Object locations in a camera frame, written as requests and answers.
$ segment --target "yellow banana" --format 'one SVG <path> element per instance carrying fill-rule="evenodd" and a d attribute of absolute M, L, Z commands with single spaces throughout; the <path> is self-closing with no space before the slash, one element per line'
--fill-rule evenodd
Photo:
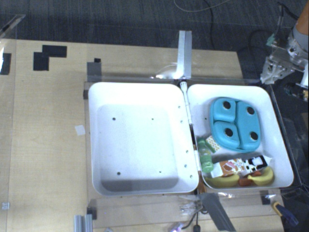
<path fill-rule="evenodd" d="M 258 186 L 265 186 L 272 182 L 274 178 L 274 172 L 271 167 L 266 167 L 261 176 L 253 177 L 251 175 L 248 176 L 249 180 L 252 180 Z"/>
<path fill-rule="evenodd" d="M 228 177 L 205 178 L 206 182 L 216 188 L 229 188 L 236 186 L 239 180 L 238 174 L 233 174 Z"/>

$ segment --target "blue divided plate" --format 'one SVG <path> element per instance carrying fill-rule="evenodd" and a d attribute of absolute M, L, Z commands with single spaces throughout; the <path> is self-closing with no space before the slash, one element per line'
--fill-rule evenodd
<path fill-rule="evenodd" d="M 259 118 L 249 104 L 232 98 L 218 98 L 211 104 L 211 132 L 223 148 L 237 152 L 255 151 L 261 143 Z"/>

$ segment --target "black circle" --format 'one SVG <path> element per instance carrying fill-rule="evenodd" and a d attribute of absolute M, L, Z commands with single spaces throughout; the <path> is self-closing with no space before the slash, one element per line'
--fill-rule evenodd
<path fill-rule="evenodd" d="M 226 109 L 230 109 L 231 108 L 231 103 L 229 103 L 228 101 L 223 102 L 223 107 Z"/>
<path fill-rule="evenodd" d="M 226 129 L 225 129 L 225 134 L 226 134 L 228 137 L 231 137 L 231 136 L 233 136 L 233 131 L 232 131 L 230 128 L 226 128 Z"/>
<path fill-rule="evenodd" d="M 250 106 L 248 106 L 247 112 L 248 112 L 248 114 L 251 114 L 251 115 L 253 115 L 255 113 L 254 109 Z"/>
<path fill-rule="evenodd" d="M 250 133 L 250 136 L 251 136 L 251 138 L 253 139 L 253 140 L 257 140 L 259 137 L 258 137 L 258 135 L 255 133 L 255 132 L 251 132 Z"/>

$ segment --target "dark floor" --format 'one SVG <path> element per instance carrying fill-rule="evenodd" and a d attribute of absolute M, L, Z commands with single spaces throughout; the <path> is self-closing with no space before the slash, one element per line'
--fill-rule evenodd
<path fill-rule="evenodd" d="M 215 5 L 224 0 L 206 1 Z M 202 0 L 177 2 L 188 10 L 207 6 Z M 191 30 L 194 49 L 237 51 L 244 77 L 258 78 L 270 53 L 265 42 L 277 27 L 277 2 L 300 15 L 307 0 L 233 0 L 213 8 L 213 19 L 210 10 L 186 13 L 179 10 L 173 0 L 0 0 L 0 27 L 14 14 L 25 14 L 26 18 L 17 28 L 19 39 L 175 48 L 178 31 Z M 286 37 L 294 24 L 295 21 L 285 15 L 280 35 Z M 248 43 L 253 31 L 256 32 Z M 286 96 L 278 86 L 280 100 L 284 101 L 282 115 L 298 124 L 299 118 L 293 115 L 295 105 L 299 114 L 308 112 L 308 104 Z M 309 224 L 308 199 L 305 196 L 305 201 L 296 202 L 303 204 L 303 213 L 306 211 L 302 218 L 306 226 Z"/>

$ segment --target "table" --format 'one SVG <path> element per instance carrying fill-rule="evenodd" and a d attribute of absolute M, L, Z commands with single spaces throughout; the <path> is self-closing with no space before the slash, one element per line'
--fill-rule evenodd
<path fill-rule="evenodd" d="M 49 58 L 48 72 L 33 71 L 33 52 L 41 52 L 43 44 L 67 46 L 67 57 Z M 7 232 L 72 231 L 74 215 L 85 215 L 86 142 L 75 126 L 85 125 L 86 63 L 94 58 L 101 59 L 105 73 L 152 75 L 177 61 L 177 49 L 17 40 L 15 79 L 8 81 L 14 85 L 14 110 Z M 192 63 L 193 75 L 242 77 L 235 52 L 194 50 Z M 237 231 L 283 231 L 281 219 L 269 205 L 257 207 L 267 216 L 231 218 Z M 140 215 L 113 216 L 130 221 Z M 167 231 L 172 221 L 112 229 Z M 216 231 L 209 217 L 200 224 L 202 231 Z"/>

